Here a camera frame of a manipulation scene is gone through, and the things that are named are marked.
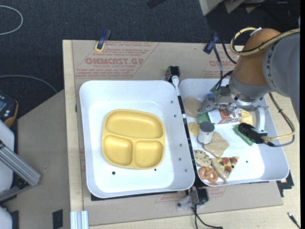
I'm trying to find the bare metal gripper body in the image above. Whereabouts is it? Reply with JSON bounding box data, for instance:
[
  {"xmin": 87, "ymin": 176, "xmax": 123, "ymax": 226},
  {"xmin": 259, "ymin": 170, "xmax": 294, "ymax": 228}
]
[{"xmin": 209, "ymin": 86, "xmax": 260, "ymax": 112}]

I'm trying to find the green flat toy block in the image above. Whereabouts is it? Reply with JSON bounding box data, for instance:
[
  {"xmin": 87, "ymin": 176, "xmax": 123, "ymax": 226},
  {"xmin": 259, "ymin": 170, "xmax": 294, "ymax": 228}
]
[{"xmin": 197, "ymin": 113, "xmax": 212, "ymax": 124}]

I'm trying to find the yellow waffle cracker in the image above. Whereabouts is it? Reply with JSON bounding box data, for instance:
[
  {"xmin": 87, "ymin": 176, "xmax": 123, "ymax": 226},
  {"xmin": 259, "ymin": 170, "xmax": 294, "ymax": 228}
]
[{"xmin": 239, "ymin": 108, "xmax": 254, "ymax": 126}]

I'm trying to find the round beige biscuit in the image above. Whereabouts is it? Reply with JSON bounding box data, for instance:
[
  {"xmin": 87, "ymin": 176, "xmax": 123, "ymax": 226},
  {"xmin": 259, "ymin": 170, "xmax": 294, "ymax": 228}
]
[{"xmin": 183, "ymin": 97, "xmax": 203, "ymax": 118}]

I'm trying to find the white and orange packet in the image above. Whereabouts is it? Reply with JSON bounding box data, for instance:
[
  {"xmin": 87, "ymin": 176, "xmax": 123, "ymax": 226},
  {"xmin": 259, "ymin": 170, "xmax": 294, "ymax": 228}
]
[{"xmin": 208, "ymin": 107, "xmax": 242, "ymax": 125}]

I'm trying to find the thin black and white rod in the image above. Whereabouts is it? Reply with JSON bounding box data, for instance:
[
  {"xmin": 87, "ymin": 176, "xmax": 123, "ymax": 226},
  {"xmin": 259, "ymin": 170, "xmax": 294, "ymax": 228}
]
[{"xmin": 171, "ymin": 75, "xmax": 199, "ymax": 191}]

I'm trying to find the small pale yellow biscuit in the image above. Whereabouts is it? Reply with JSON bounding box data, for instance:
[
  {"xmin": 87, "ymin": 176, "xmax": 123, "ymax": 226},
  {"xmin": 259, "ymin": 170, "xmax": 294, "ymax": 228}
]
[{"xmin": 188, "ymin": 121, "xmax": 200, "ymax": 136}]

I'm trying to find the white can with grey lid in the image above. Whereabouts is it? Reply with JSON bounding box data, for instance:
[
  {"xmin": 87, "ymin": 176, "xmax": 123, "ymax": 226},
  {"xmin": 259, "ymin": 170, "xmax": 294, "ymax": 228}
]
[{"xmin": 197, "ymin": 121, "xmax": 215, "ymax": 145}]

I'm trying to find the beige bread slice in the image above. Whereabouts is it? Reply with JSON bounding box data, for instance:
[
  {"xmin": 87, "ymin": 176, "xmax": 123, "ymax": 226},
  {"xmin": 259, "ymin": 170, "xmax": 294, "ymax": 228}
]
[{"xmin": 203, "ymin": 131, "xmax": 230, "ymax": 158}]

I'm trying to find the chocolate chip cookie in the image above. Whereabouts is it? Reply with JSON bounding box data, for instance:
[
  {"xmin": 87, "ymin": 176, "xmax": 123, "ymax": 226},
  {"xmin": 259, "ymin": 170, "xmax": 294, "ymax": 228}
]
[{"xmin": 193, "ymin": 149, "xmax": 212, "ymax": 167}]

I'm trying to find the white plastic tray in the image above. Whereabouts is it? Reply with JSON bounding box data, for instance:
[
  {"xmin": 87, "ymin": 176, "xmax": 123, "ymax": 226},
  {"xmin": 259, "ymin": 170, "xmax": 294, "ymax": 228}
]
[
  {"xmin": 79, "ymin": 80, "xmax": 196, "ymax": 198},
  {"xmin": 178, "ymin": 78, "xmax": 290, "ymax": 187}
]

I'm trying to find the pizza slice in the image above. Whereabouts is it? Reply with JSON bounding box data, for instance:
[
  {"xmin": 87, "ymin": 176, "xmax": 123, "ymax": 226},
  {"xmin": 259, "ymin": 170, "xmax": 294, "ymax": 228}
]
[{"xmin": 211, "ymin": 156, "xmax": 240, "ymax": 182}]

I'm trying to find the orange pretzel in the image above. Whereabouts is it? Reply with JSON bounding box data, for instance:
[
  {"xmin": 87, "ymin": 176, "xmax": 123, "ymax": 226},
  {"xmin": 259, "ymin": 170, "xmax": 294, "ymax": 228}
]
[{"xmin": 198, "ymin": 166, "xmax": 219, "ymax": 183}]

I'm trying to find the brown cardboard board red print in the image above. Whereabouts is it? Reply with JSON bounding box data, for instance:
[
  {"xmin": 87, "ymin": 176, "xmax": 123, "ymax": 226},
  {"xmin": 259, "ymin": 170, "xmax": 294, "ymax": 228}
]
[{"xmin": 71, "ymin": 40, "xmax": 284, "ymax": 226}]

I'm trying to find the yellow divided plate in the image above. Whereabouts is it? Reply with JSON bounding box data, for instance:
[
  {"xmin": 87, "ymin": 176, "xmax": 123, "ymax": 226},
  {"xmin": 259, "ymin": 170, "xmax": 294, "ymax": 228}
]
[{"xmin": 101, "ymin": 109, "xmax": 166, "ymax": 170}]

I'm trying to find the black cylinder on white bracket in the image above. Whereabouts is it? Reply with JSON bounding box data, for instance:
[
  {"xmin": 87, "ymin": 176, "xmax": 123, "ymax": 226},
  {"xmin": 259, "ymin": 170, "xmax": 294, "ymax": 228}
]
[{"xmin": 238, "ymin": 105, "xmax": 268, "ymax": 145}]

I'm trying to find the black block with thin wires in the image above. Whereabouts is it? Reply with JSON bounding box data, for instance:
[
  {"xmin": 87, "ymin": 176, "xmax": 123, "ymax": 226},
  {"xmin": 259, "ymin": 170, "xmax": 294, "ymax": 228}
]
[
  {"xmin": 163, "ymin": 65, "xmax": 181, "ymax": 81},
  {"xmin": 176, "ymin": 187, "xmax": 210, "ymax": 211}
]

